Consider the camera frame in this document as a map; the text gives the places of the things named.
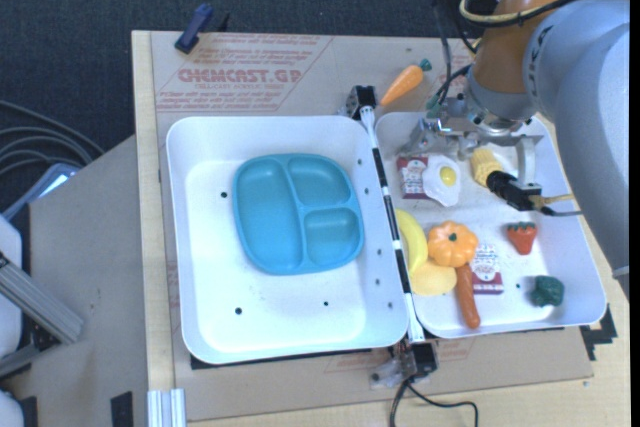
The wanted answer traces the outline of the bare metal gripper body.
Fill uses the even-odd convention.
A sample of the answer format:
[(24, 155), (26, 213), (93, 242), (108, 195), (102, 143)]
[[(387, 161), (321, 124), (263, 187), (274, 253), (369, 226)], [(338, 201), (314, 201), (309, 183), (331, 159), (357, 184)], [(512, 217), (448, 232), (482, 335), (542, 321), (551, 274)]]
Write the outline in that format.
[(492, 139), (509, 136), (531, 123), (509, 120), (491, 113), (470, 95), (440, 98), (435, 95), (426, 104), (426, 122), (439, 135), (467, 139)]

